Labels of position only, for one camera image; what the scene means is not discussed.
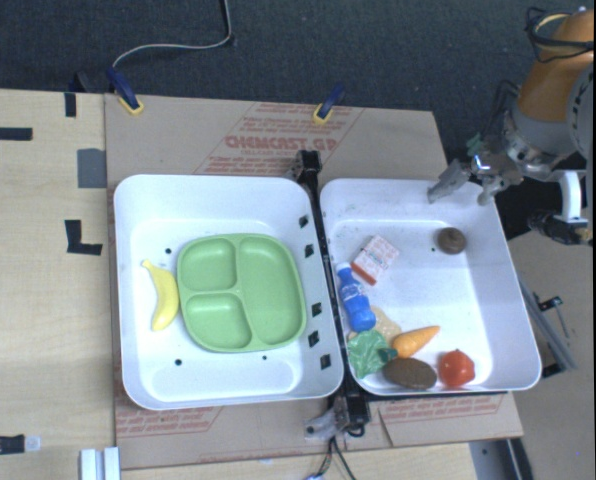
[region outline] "banana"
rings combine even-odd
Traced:
[[[141,265],[149,270],[151,280],[154,282],[158,302],[156,311],[151,320],[151,330],[161,331],[167,327],[178,313],[180,296],[178,295],[178,284],[174,275],[164,268],[156,267],[149,260],[144,260]]]

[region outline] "green leafy vegetable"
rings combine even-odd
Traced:
[[[375,329],[363,331],[350,339],[347,352],[356,377],[362,379],[370,373],[380,371],[386,363],[384,353],[381,354],[380,351],[388,348],[384,336]]]

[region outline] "dark backdrop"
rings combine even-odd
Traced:
[[[316,103],[340,81],[345,105],[432,111],[448,160],[465,154],[499,81],[520,84],[528,73],[527,8],[594,6],[594,0],[228,1],[235,36],[228,46],[131,56],[118,67],[133,89]],[[224,32],[219,0],[0,0],[0,88],[64,91],[81,70],[90,90],[104,92],[105,69],[126,50],[154,42],[210,44]],[[554,187],[522,190],[535,196]],[[519,197],[510,191],[499,206],[513,235],[524,223],[522,215],[512,223],[504,209]]]

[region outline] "green plate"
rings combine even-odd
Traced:
[[[208,350],[277,348],[305,328],[296,264],[289,249],[271,236],[243,233],[194,240],[178,255],[177,276],[187,331]]]

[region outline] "wooden table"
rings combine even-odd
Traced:
[[[101,95],[0,90],[0,436],[41,449],[0,456],[0,478],[77,478],[81,449],[114,446],[107,191],[79,188],[77,154],[105,149]],[[67,252],[66,220],[101,255]],[[358,478],[475,479],[466,443],[345,455]],[[122,477],[306,478],[321,456],[125,471]],[[346,478],[338,460],[327,478]]]

